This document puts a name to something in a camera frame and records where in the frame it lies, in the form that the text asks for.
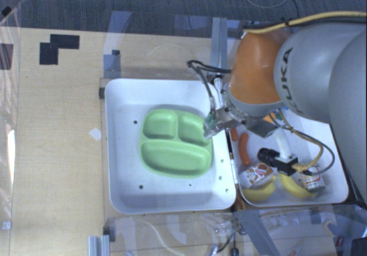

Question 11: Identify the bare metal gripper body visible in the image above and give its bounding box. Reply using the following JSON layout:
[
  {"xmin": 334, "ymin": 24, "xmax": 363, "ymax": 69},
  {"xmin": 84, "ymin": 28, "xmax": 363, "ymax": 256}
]
[{"xmin": 213, "ymin": 107, "xmax": 248, "ymax": 133}]

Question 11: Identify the green divided plate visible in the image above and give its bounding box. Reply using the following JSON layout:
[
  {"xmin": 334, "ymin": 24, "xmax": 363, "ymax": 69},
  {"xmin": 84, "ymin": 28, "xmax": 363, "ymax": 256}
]
[{"xmin": 139, "ymin": 108, "xmax": 214, "ymax": 179}]

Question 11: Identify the white can with brown print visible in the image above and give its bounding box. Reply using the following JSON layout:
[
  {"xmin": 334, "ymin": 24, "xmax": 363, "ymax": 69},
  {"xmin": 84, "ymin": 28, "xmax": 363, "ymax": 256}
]
[{"xmin": 239, "ymin": 162, "xmax": 275, "ymax": 188}]

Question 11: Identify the yellow banana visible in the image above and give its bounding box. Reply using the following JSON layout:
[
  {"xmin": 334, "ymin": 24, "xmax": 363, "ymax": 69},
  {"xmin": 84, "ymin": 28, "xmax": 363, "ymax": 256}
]
[
  {"xmin": 279, "ymin": 172, "xmax": 317, "ymax": 200},
  {"xmin": 243, "ymin": 175, "xmax": 278, "ymax": 203}
]

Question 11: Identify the white plastic tray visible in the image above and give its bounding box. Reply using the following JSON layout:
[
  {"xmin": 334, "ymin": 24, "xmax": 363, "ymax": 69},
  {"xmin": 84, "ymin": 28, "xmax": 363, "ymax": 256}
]
[
  {"xmin": 229, "ymin": 105, "xmax": 350, "ymax": 208},
  {"xmin": 104, "ymin": 78, "xmax": 237, "ymax": 215}
]

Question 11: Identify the white can with red print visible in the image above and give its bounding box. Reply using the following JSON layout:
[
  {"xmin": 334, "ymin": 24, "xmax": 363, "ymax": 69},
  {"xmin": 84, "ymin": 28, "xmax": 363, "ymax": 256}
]
[{"xmin": 298, "ymin": 164, "xmax": 326, "ymax": 192}]

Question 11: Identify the pale wood board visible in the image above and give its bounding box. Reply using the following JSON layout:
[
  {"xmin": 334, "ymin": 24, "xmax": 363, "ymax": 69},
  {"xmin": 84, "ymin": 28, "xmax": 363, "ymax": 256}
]
[{"xmin": 100, "ymin": 29, "xmax": 358, "ymax": 256}]

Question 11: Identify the black cylinder on white bracket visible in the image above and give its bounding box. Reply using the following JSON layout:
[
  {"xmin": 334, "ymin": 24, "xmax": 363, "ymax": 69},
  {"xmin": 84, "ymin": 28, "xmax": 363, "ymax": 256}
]
[{"xmin": 257, "ymin": 129, "xmax": 299, "ymax": 177}]

